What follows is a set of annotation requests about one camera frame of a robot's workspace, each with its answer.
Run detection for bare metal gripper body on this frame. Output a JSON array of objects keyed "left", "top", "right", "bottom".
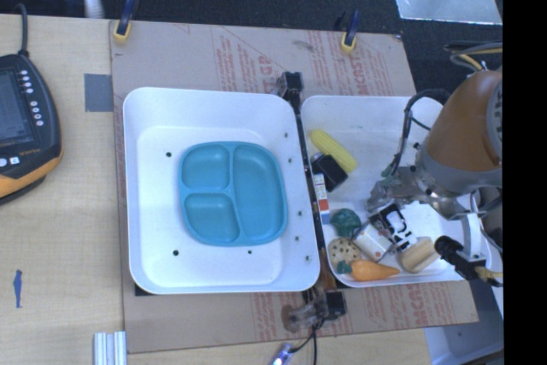
[{"left": 384, "top": 167, "right": 470, "bottom": 221}]

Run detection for green broccoli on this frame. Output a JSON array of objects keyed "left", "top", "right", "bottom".
[{"left": 329, "top": 208, "right": 363, "bottom": 239}]

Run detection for black and white carton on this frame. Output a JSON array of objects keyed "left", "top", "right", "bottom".
[{"left": 368, "top": 203, "right": 419, "bottom": 256}]

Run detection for white can with orange dots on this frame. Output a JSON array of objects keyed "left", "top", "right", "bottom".
[{"left": 352, "top": 221, "right": 395, "bottom": 263}]

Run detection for black box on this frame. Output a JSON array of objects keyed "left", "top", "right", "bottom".
[{"left": 310, "top": 154, "right": 350, "bottom": 194}]

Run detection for white and orange carton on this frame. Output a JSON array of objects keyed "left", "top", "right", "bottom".
[{"left": 312, "top": 173, "right": 332, "bottom": 226}]

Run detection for tan dotted biscuit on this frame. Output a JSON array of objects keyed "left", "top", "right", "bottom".
[{"left": 327, "top": 237, "right": 362, "bottom": 266}]

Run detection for beige bread roll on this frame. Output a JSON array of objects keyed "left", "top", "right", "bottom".
[{"left": 397, "top": 237, "right": 441, "bottom": 274}]

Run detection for yellow corn cob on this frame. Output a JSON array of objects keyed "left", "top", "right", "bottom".
[{"left": 310, "top": 129, "right": 359, "bottom": 174}]

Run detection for white plastic tray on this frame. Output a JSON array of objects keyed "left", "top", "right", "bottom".
[
  {"left": 122, "top": 86, "right": 321, "bottom": 296},
  {"left": 300, "top": 95, "right": 493, "bottom": 289}
]

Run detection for thin black rod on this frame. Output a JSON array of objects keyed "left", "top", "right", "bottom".
[{"left": 291, "top": 97, "right": 331, "bottom": 292}]

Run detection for orange carrot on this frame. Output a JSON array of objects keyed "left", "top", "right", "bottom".
[{"left": 337, "top": 259, "right": 402, "bottom": 283}]

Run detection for black block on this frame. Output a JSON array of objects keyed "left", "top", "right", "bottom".
[
  {"left": 323, "top": 290, "right": 348, "bottom": 320},
  {"left": 276, "top": 71, "right": 305, "bottom": 102}
]

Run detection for blue divided plate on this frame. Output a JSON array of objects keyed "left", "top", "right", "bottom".
[{"left": 178, "top": 141, "right": 289, "bottom": 247}]

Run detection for brown cardboard board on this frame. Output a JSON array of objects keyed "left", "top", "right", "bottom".
[{"left": 109, "top": 20, "right": 480, "bottom": 355}]

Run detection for black cylinder on white bracket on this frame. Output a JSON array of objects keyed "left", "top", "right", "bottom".
[{"left": 433, "top": 211, "right": 492, "bottom": 281}]

